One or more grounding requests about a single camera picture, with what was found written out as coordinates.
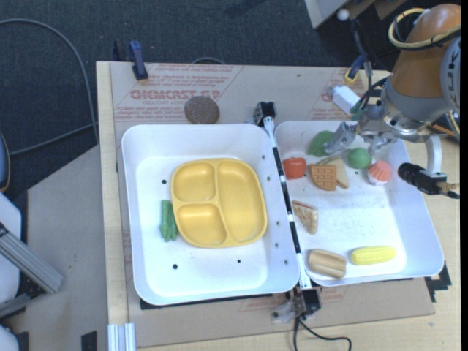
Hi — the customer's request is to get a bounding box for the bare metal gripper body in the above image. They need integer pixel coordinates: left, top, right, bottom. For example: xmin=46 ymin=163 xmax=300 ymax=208
xmin=356 ymin=102 xmax=445 ymax=143

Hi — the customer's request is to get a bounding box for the green lettuce leaf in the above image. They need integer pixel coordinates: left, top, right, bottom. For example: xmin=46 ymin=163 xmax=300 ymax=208
xmin=306 ymin=130 xmax=336 ymax=158

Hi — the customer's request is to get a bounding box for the green round fruit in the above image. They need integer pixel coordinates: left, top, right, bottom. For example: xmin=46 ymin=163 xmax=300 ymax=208
xmin=347 ymin=147 xmax=373 ymax=170

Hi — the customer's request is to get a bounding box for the tan bread slice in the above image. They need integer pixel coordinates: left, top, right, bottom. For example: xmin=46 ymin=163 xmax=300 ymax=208
xmin=327 ymin=156 xmax=350 ymax=190

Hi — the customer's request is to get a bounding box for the small white box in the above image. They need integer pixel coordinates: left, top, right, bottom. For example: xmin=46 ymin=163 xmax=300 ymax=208
xmin=331 ymin=85 xmax=361 ymax=115

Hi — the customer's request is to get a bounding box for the orange waffle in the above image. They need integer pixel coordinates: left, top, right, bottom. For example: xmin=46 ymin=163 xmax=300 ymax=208
xmin=308 ymin=164 xmax=338 ymax=192

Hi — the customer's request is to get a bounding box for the red tomato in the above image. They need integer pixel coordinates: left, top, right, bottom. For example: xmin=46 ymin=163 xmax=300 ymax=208
xmin=282 ymin=156 xmax=308 ymax=181

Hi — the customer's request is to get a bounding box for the white plastic tray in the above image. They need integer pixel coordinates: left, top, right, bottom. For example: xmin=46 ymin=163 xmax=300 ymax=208
xmin=273 ymin=120 xmax=445 ymax=287
xmin=121 ymin=123 xmax=301 ymax=306

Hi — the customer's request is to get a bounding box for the thin black and white rod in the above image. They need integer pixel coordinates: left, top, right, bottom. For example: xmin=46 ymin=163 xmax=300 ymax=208
xmin=263 ymin=117 xmax=310 ymax=289

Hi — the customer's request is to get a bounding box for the pizza slice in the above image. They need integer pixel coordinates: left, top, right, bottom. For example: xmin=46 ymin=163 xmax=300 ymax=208
xmin=291 ymin=200 xmax=319 ymax=235

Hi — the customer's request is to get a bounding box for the yellow corn cob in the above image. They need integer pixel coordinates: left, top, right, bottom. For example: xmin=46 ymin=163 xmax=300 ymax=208
xmin=350 ymin=246 xmax=398 ymax=266

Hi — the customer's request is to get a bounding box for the brown cardboard board red print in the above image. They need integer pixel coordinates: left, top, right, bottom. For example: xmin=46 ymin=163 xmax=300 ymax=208
xmin=109 ymin=62 xmax=436 ymax=349

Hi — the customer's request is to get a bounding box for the yellow divided plate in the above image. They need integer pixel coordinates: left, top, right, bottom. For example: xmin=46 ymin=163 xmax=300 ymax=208
xmin=170 ymin=158 xmax=269 ymax=249

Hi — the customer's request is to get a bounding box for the tan hot dog bun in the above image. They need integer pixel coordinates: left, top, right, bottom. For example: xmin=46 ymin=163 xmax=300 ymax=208
xmin=307 ymin=248 xmax=347 ymax=279

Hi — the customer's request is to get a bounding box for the brown round biscuit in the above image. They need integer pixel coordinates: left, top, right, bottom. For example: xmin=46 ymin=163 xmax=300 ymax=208
xmin=184 ymin=95 xmax=221 ymax=125

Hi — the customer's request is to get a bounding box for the green asparagus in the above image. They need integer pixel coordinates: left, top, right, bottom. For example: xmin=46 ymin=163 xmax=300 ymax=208
xmin=159 ymin=199 xmax=180 ymax=243

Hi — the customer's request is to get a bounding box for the black cylinder on white bracket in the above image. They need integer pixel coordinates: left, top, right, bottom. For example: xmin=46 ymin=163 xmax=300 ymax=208
xmin=397 ymin=135 xmax=449 ymax=196

